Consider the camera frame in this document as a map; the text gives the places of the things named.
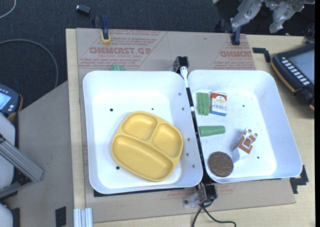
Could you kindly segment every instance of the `gray carpet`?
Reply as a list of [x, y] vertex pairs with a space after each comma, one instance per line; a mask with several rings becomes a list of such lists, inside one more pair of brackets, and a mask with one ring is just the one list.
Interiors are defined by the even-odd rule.
[[[0, 16], [13, 3], [0, 0]], [[214, 32], [221, 19], [229, 21], [237, 13], [239, 4], [239, 0], [220, 0], [216, 5], [212, 0], [16, 0], [15, 9], [0, 18], [0, 42], [28, 39], [46, 47], [56, 59], [61, 84], [68, 78], [65, 30], [90, 28], [94, 15], [107, 15], [111, 29]], [[76, 11], [77, 5], [89, 6], [90, 15]], [[265, 9], [242, 30], [268, 34], [271, 22], [271, 12]], [[298, 16], [293, 25], [288, 21], [287, 30], [300, 35], [310, 22], [312, 18]], [[43, 48], [28, 42], [0, 44], [0, 83], [19, 92], [24, 107], [52, 90], [55, 82], [55, 64]]]

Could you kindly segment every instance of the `yellow plate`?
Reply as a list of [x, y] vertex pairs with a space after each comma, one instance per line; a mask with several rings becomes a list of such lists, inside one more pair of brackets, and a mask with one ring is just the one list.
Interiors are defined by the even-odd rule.
[[176, 168], [184, 146], [180, 131], [145, 111], [129, 114], [111, 142], [119, 166], [144, 179], [160, 182]]

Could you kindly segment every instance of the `blue clamp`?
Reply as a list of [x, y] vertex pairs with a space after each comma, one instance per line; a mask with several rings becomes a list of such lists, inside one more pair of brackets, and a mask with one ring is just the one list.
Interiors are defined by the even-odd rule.
[[111, 36], [110, 36], [110, 32], [108, 29], [108, 20], [107, 17], [105, 15], [101, 16], [101, 39], [102, 42], [107, 44], [111, 41]]
[[239, 26], [231, 36], [231, 43], [234, 46], [240, 45], [240, 31], [241, 31], [241, 26]]

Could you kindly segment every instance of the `brown cookie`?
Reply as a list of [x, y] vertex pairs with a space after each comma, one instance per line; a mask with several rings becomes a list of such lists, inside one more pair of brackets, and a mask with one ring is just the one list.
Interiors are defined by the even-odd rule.
[[222, 151], [212, 153], [208, 158], [208, 165], [217, 177], [227, 177], [234, 169], [231, 157]]

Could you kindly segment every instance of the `electronic device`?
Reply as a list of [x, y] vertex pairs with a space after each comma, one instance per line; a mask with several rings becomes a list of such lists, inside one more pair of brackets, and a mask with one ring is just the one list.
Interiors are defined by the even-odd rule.
[[19, 93], [0, 83], [0, 113], [11, 121], [22, 109], [22, 104], [23, 98]]
[[271, 66], [301, 105], [315, 110], [315, 44], [276, 54]]

